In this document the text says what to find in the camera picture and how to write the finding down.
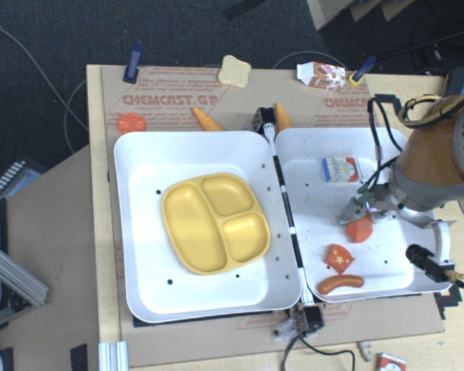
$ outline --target black floor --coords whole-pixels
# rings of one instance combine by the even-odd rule
[[[358,23],[346,10],[319,32],[306,0],[0,0],[0,28],[24,45],[67,102],[87,64],[125,65],[134,41],[143,43],[142,64],[218,65],[232,54],[253,68],[272,68],[309,50],[355,70],[369,55],[463,31],[464,0],[417,0],[389,22],[379,8]],[[295,56],[278,68],[311,58],[322,60]],[[443,75],[458,66],[464,66],[464,35],[380,60],[373,73]],[[87,123],[84,88],[72,108]],[[47,168],[67,158],[63,116],[31,59],[0,32],[0,169],[21,155]],[[74,150],[88,143],[70,118],[67,133]]]

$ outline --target brown sausage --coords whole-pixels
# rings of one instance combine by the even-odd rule
[[[356,275],[337,275],[325,279],[323,282],[318,284],[318,291],[320,294],[328,294],[332,290],[342,286],[350,286],[352,288],[363,287],[364,279],[361,276]]]

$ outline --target wooden table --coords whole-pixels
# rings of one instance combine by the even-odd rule
[[[90,118],[90,156],[94,206],[94,237],[96,248],[96,274],[99,336],[101,342],[121,340],[117,282],[115,278],[114,245],[110,188],[107,182],[108,160],[104,124],[104,98],[102,66],[87,67],[88,103]],[[395,94],[402,101],[422,94],[440,94],[444,85],[441,77],[367,75],[370,94]],[[394,128],[409,134],[395,119]],[[437,218],[457,220],[451,227],[452,259],[459,271],[464,271],[464,218],[456,203],[436,211]],[[463,302],[456,308],[447,308],[445,332],[433,335],[412,336],[404,339],[385,339],[371,343],[373,354],[385,352],[404,358],[409,369],[447,369],[464,371],[464,291]],[[374,360],[365,362],[356,344],[324,347],[324,350],[352,349],[357,356],[357,369],[373,370]],[[147,370],[271,370],[279,369],[281,352],[234,356],[222,359],[180,362],[160,366],[146,366]],[[288,359],[289,369],[350,369],[350,357],[321,356],[308,349],[295,350]]]

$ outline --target yellow divided plate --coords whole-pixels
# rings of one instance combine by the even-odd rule
[[[270,230],[249,185],[230,173],[170,187],[162,199],[165,228],[181,262],[197,274],[218,274],[263,256]]]

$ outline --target toy carrot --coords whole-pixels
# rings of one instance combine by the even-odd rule
[[[214,119],[212,119],[212,117],[210,117],[208,114],[201,111],[199,108],[193,107],[193,113],[196,116],[198,122],[201,125],[201,128],[204,131],[222,131],[223,130],[223,128],[219,126],[219,124],[217,124]]]
[[[277,113],[277,132],[280,132],[287,128],[292,128],[291,119],[288,117],[283,106],[280,103],[275,105],[275,111]]]

